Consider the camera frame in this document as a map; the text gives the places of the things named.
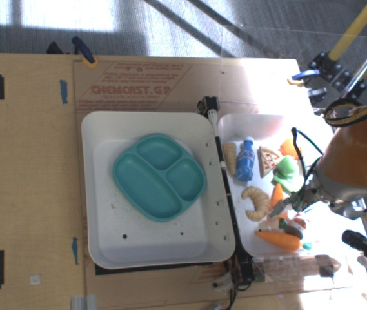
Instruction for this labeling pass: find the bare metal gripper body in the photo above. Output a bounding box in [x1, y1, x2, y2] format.
[288, 184, 321, 212]

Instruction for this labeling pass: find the orange cone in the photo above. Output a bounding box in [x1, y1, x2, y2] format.
[269, 183, 289, 220]

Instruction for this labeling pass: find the beige croissant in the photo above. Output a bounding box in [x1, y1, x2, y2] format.
[241, 185, 272, 222]

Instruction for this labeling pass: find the brown white red toy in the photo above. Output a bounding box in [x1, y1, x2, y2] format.
[277, 214, 310, 240]

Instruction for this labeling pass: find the orange carrot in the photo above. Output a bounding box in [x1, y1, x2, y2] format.
[255, 230, 313, 252]

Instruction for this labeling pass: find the green toy vegetable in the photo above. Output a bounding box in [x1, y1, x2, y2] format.
[270, 155, 301, 196]

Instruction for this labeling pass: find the pizza slice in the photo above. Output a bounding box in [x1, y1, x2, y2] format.
[256, 145, 283, 179]

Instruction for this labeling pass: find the orange toy food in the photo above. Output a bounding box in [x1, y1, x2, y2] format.
[279, 137, 302, 160]

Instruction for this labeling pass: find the blue bottle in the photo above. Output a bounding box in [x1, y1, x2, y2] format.
[235, 136, 256, 183]

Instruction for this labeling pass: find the thin black and white rod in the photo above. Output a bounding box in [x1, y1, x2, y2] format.
[206, 108, 252, 265]

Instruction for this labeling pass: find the beige ice cream cone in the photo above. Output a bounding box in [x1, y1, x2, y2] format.
[222, 141, 238, 176]

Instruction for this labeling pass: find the white plastic tray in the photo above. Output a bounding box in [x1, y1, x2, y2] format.
[217, 112, 328, 260]
[80, 110, 237, 270]

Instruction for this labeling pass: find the teal divided plate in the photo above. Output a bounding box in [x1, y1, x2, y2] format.
[112, 132, 208, 223]

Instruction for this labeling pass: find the brown cardboard board red print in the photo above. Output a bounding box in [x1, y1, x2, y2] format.
[72, 56, 358, 304]

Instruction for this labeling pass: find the black cylinder on white bracket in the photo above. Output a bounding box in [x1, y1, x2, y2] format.
[341, 207, 367, 262]

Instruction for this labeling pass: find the black block with thin wires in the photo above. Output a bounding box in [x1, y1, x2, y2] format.
[230, 256, 257, 287]
[197, 96, 221, 115]

